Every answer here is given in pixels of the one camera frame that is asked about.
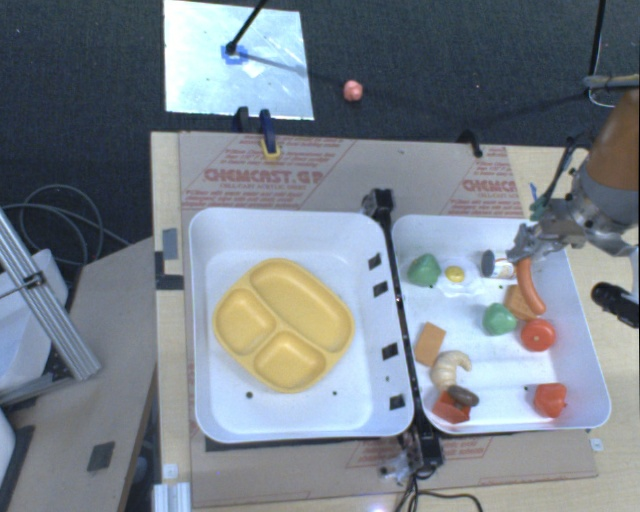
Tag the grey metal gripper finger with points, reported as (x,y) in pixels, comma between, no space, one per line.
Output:
(519,243)
(542,248)

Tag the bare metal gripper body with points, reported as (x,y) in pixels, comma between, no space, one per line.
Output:
(575,226)

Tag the orange sausage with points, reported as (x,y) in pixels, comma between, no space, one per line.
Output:
(530,287)

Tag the small can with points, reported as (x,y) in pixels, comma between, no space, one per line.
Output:
(497,269)

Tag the orange toy wedge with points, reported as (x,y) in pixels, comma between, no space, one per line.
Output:
(515,302)

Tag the toy fried egg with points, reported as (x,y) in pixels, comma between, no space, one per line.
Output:
(457,280)

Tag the green toy pepper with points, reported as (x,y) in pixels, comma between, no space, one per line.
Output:
(499,320)
(424,270)

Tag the orange toy tomato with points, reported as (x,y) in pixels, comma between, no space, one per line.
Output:
(538,335)

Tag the brown cardboard board red print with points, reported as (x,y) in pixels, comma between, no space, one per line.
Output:
(420,175)

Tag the white plastic tray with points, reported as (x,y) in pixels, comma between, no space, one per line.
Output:
(285,415)
(500,370)

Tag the orange cheese slice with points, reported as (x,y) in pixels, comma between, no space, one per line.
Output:
(429,345)

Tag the thin black rod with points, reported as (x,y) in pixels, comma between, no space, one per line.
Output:
(400,310)

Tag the beige toy croissant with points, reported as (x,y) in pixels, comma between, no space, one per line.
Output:
(445,370)

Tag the red-orange toy pepper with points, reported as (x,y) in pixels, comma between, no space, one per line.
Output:
(550,400)

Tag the brown toy mushroom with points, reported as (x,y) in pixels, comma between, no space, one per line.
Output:
(464,395)

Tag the red-orange toy box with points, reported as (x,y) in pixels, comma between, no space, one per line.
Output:
(447,411)

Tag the pink ball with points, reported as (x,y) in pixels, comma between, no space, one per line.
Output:
(353,90)

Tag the yellow divided plate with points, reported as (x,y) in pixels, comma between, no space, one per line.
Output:
(282,325)

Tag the black cylinder on white bracket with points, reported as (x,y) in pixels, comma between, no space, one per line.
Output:
(614,299)

